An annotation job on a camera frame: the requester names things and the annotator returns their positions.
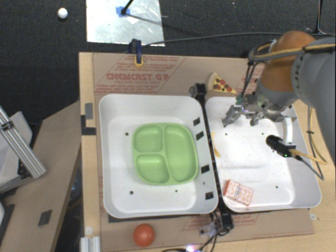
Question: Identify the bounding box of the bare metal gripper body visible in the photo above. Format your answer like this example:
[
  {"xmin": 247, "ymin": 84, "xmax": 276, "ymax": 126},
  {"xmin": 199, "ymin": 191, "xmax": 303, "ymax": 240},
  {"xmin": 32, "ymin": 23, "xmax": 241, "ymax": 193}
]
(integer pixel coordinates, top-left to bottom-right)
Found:
[{"xmin": 237, "ymin": 92, "xmax": 297, "ymax": 123}]

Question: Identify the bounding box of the pizza slice toy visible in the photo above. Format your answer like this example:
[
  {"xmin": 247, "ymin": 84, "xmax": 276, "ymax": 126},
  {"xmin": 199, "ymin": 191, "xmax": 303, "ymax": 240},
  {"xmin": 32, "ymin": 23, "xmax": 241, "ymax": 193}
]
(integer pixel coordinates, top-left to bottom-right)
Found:
[{"xmin": 206, "ymin": 71, "xmax": 237, "ymax": 95}]

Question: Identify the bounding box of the thin black rod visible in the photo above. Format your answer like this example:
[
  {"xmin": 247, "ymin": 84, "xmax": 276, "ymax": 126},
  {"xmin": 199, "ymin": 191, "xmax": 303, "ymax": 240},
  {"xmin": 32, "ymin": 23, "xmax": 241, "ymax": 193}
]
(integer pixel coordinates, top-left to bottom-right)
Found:
[{"xmin": 199, "ymin": 93, "xmax": 227, "ymax": 215}]

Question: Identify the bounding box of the white plastic tray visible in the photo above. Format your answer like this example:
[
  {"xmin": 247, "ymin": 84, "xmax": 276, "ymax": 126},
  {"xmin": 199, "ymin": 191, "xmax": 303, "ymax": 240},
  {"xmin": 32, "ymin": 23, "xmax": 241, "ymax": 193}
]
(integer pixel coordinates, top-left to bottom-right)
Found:
[
  {"xmin": 98, "ymin": 93, "xmax": 219, "ymax": 219},
  {"xmin": 205, "ymin": 96, "xmax": 322, "ymax": 213}
]

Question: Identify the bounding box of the orange patterned carton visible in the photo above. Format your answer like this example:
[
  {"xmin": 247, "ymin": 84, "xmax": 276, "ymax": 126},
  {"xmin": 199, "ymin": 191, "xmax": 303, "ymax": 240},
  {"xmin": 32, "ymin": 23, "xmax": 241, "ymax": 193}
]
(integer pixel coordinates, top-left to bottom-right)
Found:
[{"xmin": 223, "ymin": 179, "xmax": 254, "ymax": 207}]

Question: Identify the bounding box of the green divided plate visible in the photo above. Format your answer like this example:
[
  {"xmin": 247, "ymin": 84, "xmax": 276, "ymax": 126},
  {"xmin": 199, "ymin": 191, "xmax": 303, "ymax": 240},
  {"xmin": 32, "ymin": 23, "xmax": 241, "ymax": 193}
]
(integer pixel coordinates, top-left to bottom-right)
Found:
[{"xmin": 131, "ymin": 122, "xmax": 199, "ymax": 186}]

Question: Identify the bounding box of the brown cardboard board red print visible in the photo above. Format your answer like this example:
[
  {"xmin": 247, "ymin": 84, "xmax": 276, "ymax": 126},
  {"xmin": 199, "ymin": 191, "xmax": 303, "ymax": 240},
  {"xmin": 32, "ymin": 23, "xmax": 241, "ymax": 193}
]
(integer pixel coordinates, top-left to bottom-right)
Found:
[{"xmin": 91, "ymin": 52, "xmax": 315, "ymax": 252}]

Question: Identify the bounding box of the red-orange ball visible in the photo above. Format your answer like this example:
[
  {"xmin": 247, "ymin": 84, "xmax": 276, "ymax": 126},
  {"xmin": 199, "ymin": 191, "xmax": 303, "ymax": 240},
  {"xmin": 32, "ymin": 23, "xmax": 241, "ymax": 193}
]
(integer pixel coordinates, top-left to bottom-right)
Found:
[{"xmin": 132, "ymin": 223, "xmax": 156, "ymax": 248}]

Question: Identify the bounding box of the black cylinder on white bracket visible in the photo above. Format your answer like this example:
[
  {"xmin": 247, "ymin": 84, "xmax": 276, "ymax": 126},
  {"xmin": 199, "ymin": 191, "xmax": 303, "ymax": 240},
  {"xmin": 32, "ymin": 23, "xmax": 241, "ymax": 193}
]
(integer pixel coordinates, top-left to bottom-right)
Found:
[{"xmin": 265, "ymin": 116, "xmax": 297, "ymax": 158}]

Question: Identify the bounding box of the black block with thin wires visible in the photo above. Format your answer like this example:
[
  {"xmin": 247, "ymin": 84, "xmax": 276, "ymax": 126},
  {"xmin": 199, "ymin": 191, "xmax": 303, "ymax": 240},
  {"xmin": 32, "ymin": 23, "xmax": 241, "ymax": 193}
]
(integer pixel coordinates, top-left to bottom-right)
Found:
[
  {"xmin": 189, "ymin": 82, "xmax": 206, "ymax": 99},
  {"xmin": 219, "ymin": 211, "xmax": 234, "ymax": 231}
]

